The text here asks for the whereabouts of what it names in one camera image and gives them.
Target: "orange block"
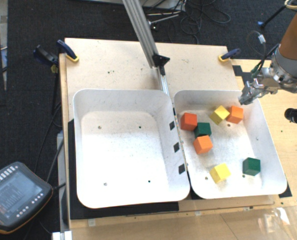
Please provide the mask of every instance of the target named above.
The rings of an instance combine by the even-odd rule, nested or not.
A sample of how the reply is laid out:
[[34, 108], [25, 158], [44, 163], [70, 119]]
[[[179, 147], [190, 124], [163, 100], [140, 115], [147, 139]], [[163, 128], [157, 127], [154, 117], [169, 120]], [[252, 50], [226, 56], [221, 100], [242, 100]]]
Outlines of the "orange block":
[[238, 124], [244, 118], [244, 109], [238, 106], [231, 106], [228, 109], [229, 116], [226, 118], [226, 121], [234, 124]]
[[180, 118], [180, 128], [186, 131], [194, 131], [198, 126], [198, 116], [193, 113], [185, 112]]
[[197, 137], [193, 142], [193, 146], [195, 148], [196, 153], [199, 155], [202, 153], [209, 152], [213, 148], [213, 143], [210, 139], [210, 136], [205, 135]]

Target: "wooden block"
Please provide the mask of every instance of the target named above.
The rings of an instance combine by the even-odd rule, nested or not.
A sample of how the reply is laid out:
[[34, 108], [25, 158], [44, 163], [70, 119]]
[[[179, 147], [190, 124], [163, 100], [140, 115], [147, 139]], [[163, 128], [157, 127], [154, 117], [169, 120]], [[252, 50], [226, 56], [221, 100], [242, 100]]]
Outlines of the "wooden block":
[[234, 124], [238, 124], [244, 118], [244, 109], [238, 106], [232, 105], [229, 109], [229, 116], [226, 118], [226, 121]]
[[226, 180], [231, 175], [231, 172], [230, 172], [226, 163], [221, 163], [221, 164], [213, 167], [213, 169], [210, 170], [209, 173], [212, 176], [215, 183], [222, 182], [222, 181]]
[[195, 138], [200, 136], [211, 136], [211, 126], [208, 122], [198, 122], [197, 127], [194, 129]]
[[220, 105], [214, 112], [209, 116], [217, 125], [229, 116], [230, 112], [225, 107]]
[[243, 161], [243, 173], [251, 176], [261, 171], [261, 160], [248, 157]]
[[198, 155], [207, 153], [213, 148], [213, 143], [210, 136], [200, 136], [193, 141], [193, 146]]
[[194, 131], [198, 126], [198, 116], [193, 113], [185, 112], [180, 118], [180, 128], [186, 131]]

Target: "green cube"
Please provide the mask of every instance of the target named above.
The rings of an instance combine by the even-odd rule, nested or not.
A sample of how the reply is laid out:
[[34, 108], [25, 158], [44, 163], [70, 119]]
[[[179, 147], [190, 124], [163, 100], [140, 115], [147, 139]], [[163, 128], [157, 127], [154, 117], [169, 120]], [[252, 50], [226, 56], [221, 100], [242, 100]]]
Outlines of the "green cube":
[[243, 173], [251, 176], [261, 171], [261, 160], [248, 157], [243, 161]]
[[201, 136], [211, 136], [211, 126], [208, 122], [198, 122], [197, 127], [194, 129], [195, 139]]

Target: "yellow block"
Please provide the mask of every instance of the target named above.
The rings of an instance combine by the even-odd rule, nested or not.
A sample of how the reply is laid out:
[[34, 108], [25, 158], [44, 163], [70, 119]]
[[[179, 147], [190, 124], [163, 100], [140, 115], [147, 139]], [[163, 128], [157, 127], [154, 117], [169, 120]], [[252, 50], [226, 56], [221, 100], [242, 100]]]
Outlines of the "yellow block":
[[213, 122], [218, 125], [229, 115], [230, 115], [230, 112], [225, 107], [220, 105], [217, 109], [214, 110], [214, 112], [209, 116], [209, 118], [211, 118]]
[[210, 170], [210, 175], [212, 176], [215, 183], [219, 183], [224, 181], [227, 177], [231, 175], [229, 168], [226, 163], [221, 163], [215, 166], [212, 170]]

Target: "white bin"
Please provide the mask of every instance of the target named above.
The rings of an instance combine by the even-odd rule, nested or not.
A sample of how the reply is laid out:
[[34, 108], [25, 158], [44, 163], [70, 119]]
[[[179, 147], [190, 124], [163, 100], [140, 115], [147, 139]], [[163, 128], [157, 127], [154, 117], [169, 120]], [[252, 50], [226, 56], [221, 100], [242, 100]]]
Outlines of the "white bin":
[[[197, 121], [210, 123], [213, 148], [197, 154], [194, 132], [180, 130], [187, 171], [194, 192], [204, 199], [278, 195], [287, 188], [287, 180], [275, 149], [261, 104], [240, 105], [238, 90], [181, 90], [174, 96], [174, 108], [180, 124], [185, 112], [197, 114]], [[238, 123], [223, 120], [215, 124], [210, 115], [220, 105], [244, 109], [244, 119]], [[243, 174], [243, 161], [260, 160], [260, 173]], [[210, 170], [226, 163], [231, 172], [226, 180], [215, 183]]]
[[86, 207], [180, 201], [190, 183], [173, 105], [161, 90], [82, 89], [73, 97], [76, 184]]

